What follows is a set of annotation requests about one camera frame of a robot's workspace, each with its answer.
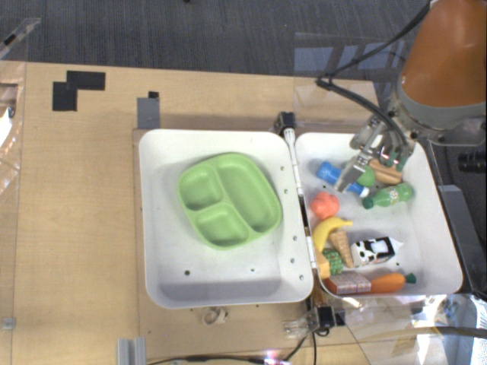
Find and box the toy sausage in bread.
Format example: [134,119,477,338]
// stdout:
[368,158,404,186]

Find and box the beige curled band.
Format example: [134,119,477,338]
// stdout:
[201,306,230,325]

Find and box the orange carrot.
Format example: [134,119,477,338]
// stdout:
[369,271,418,294]

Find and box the green plastic bottle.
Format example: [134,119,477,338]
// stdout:
[361,182,415,210]

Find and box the thin black and white rod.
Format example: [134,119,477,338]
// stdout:
[283,126,317,270]

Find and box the green divided plate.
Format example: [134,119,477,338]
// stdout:
[176,152,283,250]

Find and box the red and white carton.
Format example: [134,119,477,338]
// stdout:
[324,271,372,296]

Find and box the black block with wires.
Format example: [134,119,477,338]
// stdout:
[317,306,345,329]
[276,111,298,131]

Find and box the yellow banana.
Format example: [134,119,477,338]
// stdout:
[311,216,354,252]

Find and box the orange lumpy toy food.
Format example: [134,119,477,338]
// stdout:
[309,192,340,221]

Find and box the black and white milk carton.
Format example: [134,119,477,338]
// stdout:
[349,236,405,269]

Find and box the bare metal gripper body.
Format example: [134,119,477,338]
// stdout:
[349,109,487,163]

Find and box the blue bottle with white cap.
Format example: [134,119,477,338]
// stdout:
[317,160,371,199]

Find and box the tan toy ice cream cone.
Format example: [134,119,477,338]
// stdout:
[328,230,356,269]

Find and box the green round toy vegetable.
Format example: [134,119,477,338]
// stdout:
[356,163,377,188]

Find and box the white plastic tray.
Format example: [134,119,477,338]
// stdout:
[138,129,315,310]
[294,132,464,300]

